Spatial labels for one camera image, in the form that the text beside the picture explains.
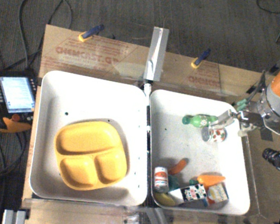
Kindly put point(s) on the orange sausage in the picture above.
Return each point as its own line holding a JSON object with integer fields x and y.
{"x": 178, "y": 167}

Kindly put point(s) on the cow print carton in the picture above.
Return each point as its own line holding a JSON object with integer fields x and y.
{"x": 192, "y": 193}

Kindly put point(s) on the dark green broccoli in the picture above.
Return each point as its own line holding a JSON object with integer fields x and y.
{"x": 174, "y": 183}

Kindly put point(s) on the green plastic bottle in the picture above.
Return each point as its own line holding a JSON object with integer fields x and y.
{"x": 198, "y": 120}

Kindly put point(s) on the brown cardboard board red print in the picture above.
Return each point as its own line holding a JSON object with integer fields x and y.
{"x": 99, "y": 56}

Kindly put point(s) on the white plastic tray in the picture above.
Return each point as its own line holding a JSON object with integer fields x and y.
{"x": 92, "y": 95}
{"x": 176, "y": 147}

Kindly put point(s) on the yellow banana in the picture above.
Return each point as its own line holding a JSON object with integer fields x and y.
{"x": 164, "y": 199}

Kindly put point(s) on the red and white can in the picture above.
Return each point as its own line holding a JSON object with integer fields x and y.
{"x": 161, "y": 179}

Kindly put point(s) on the orange carrot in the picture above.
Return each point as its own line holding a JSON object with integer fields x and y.
{"x": 209, "y": 179}

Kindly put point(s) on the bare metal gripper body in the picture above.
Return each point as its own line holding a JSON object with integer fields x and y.
{"x": 255, "y": 119}

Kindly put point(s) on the yellow divided plate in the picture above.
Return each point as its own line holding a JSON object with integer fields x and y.
{"x": 89, "y": 156}

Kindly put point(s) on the white can with red print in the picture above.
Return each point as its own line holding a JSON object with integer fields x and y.
{"x": 216, "y": 135}

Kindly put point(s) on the black cylinder on white bracket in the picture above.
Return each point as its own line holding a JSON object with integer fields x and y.
{"x": 276, "y": 159}

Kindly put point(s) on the white and orange carton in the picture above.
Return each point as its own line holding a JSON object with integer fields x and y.
{"x": 218, "y": 193}

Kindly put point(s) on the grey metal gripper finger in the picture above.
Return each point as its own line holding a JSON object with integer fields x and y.
{"x": 224, "y": 119}
{"x": 244, "y": 130}

